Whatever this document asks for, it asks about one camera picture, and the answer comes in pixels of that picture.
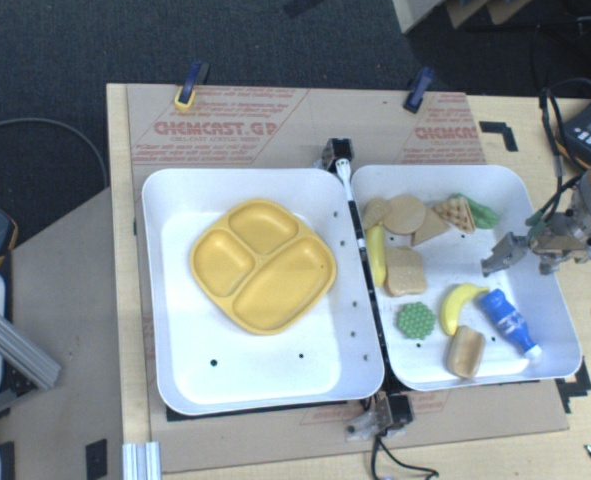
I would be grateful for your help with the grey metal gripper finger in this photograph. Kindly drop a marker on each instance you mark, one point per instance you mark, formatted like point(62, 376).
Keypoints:
point(505, 255)
point(551, 267)

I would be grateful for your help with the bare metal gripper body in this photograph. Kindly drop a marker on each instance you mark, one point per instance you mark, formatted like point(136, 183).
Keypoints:
point(575, 240)

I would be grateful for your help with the white plastic tray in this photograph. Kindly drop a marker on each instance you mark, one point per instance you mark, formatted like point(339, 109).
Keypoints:
point(535, 308)
point(255, 373)

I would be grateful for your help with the green lettuce leaf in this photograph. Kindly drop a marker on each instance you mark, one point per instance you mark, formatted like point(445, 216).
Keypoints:
point(485, 215)

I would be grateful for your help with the pizza slice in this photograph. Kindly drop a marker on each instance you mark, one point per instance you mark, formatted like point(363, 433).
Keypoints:
point(457, 215)

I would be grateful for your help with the blue bottle white cap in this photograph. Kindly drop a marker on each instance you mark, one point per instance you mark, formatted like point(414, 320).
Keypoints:
point(507, 320)

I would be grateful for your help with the curved yellow banana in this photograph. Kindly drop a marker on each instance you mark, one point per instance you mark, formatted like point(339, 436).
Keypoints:
point(452, 308)

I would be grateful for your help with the tan triangular bread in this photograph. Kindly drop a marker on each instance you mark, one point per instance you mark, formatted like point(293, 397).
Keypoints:
point(429, 230)

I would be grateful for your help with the tan bread slice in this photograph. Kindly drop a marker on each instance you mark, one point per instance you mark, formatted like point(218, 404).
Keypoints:
point(405, 273)

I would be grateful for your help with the tan bread roll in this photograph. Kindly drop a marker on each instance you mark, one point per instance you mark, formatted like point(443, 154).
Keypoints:
point(466, 353)

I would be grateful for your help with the green grapes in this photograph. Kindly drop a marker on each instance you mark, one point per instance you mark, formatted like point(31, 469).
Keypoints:
point(416, 320)

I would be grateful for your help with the straight yellow banana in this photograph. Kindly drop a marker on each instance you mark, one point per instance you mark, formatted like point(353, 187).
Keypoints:
point(376, 255)

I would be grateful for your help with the tan ridged biscuit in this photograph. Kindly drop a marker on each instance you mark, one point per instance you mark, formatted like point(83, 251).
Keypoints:
point(375, 212)

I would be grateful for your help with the thin black and white rod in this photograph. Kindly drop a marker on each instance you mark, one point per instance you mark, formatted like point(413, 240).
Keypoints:
point(360, 240)

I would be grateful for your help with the yellow divided plate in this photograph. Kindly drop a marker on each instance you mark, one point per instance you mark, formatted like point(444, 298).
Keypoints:
point(275, 288)

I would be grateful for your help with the brown cardboard board red print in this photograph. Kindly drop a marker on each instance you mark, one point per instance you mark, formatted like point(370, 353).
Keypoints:
point(285, 113)

